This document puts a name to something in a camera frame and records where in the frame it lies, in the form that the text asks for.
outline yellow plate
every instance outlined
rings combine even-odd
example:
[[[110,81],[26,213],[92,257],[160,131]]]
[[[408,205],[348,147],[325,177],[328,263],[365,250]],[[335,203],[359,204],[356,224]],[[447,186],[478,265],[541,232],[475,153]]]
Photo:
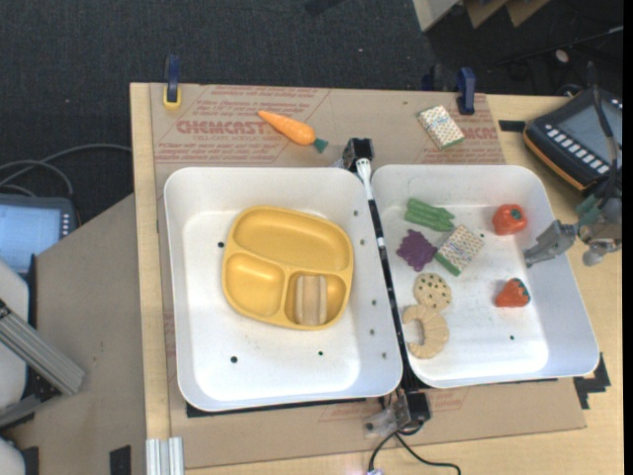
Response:
[[[351,241],[338,225],[300,211],[256,206],[240,213],[230,228],[222,285],[228,302],[240,313],[277,326],[314,331],[340,319],[349,299],[353,267]],[[300,287],[298,283],[309,276],[324,277],[326,292],[319,295],[313,288],[315,300],[309,297],[304,302],[303,283]],[[322,323],[300,323],[298,308],[319,305]]]

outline blue clamp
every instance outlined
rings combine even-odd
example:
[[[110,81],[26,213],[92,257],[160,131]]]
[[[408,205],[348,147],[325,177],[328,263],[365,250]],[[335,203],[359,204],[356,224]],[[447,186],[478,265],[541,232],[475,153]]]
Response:
[[[457,74],[457,107],[462,115],[475,114],[475,72],[470,67],[462,67]]]
[[[180,58],[170,54],[165,60],[165,81],[162,91],[162,103],[167,109],[178,109],[182,100],[178,79],[180,77]]]

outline beige ring-shaped toy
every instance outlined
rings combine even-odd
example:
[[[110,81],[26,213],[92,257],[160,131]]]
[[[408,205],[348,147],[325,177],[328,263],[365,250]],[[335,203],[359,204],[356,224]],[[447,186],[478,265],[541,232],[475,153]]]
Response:
[[[422,326],[424,343],[407,343],[408,350],[417,358],[430,359],[442,351],[448,341],[446,320],[436,310],[426,305],[409,306],[403,313],[403,323],[417,320]]]

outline purple toy food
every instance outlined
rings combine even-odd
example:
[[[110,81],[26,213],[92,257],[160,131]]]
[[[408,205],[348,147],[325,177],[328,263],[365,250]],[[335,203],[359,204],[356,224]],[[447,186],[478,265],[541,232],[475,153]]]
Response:
[[[407,261],[415,271],[419,272],[433,259],[437,248],[418,231],[408,230],[408,234],[400,243],[396,254]]]

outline white tray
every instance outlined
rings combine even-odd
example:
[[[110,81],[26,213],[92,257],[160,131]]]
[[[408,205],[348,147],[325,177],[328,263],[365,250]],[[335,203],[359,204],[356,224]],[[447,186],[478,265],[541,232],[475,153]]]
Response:
[[[210,412],[384,396],[403,363],[362,183],[335,168],[183,168],[164,188],[177,372],[192,406]],[[348,307],[322,331],[275,327],[237,313],[221,283],[223,249],[246,208],[323,216],[352,241]]]
[[[529,170],[512,165],[388,165],[372,183],[400,312],[415,304],[417,276],[396,255],[407,230],[421,232],[435,246],[446,234],[404,220],[409,197],[443,206],[484,241],[468,267],[453,276],[436,260],[421,272],[439,273],[449,284],[453,302],[442,315],[450,331],[443,350],[431,359],[408,354],[413,372],[432,387],[448,388],[590,373],[598,349],[585,305],[567,255],[527,268],[522,251],[554,221],[541,181]],[[492,224],[501,204],[520,205],[527,228],[499,237]],[[494,299],[513,277],[526,284],[530,303],[498,308]],[[407,341],[419,342],[418,323],[404,326]]]

